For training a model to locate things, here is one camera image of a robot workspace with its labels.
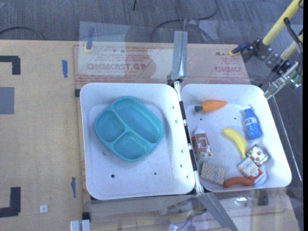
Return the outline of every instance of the yellow banana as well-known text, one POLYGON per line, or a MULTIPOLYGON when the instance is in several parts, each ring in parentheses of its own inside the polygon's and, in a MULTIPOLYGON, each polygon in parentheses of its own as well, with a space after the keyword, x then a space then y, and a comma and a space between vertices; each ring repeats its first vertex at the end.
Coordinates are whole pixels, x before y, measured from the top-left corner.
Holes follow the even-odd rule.
POLYGON ((242 154, 242 158, 246 158, 246 150, 247 150, 247 142, 244 139, 244 137, 236 130, 232 128, 225 128, 222 130, 223 134, 234 140, 234 142, 237 144, 238 148, 240 149, 240 152, 242 154))

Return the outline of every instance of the bottle cap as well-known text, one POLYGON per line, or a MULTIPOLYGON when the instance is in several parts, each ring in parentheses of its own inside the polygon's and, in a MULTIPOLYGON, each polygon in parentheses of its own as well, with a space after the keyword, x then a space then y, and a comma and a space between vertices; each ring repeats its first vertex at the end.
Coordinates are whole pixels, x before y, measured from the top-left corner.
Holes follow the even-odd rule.
POLYGON ((244 106, 244 110, 248 110, 248 109, 252 109, 252 107, 250 105, 244 106))
POLYGON ((195 106, 195 107, 194 107, 194 110, 195 110, 196 112, 199 112, 200 110, 202 110, 202 106, 195 106))

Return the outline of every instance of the orange carrot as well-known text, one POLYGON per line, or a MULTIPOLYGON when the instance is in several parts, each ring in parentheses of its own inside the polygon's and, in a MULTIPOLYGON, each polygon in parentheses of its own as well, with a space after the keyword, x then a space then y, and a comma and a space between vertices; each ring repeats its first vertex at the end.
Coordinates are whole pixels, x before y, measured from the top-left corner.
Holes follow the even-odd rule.
POLYGON ((226 101, 218 101, 218 100, 209 100, 209 101, 204 101, 201 106, 195 106, 194 109, 195 111, 200 111, 203 110, 205 112, 217 110, 227 104, 226 101))

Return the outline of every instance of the teal plastic tray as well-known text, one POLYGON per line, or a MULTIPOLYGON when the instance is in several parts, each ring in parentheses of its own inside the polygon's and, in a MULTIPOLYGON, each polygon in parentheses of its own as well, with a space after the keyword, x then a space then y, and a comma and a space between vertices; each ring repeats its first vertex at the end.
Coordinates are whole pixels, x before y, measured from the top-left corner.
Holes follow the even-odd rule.
POLYGON ((99 139, 125 161, 135 162, 148 155, 164 136, 161 121, 141 102, 121 97, 95 120, 99 139))

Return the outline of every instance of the toy hot dog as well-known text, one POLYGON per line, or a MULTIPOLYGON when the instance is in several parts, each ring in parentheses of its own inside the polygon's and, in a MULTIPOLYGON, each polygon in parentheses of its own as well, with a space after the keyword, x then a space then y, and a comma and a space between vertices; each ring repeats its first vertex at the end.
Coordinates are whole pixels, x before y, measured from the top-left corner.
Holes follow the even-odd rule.
POLYGON ((231 187, 233 185, 244 185, 252 186, 254 182, 250 178, 246 177, 232 177, 224 181, 223 186, 225 188, 231 187))

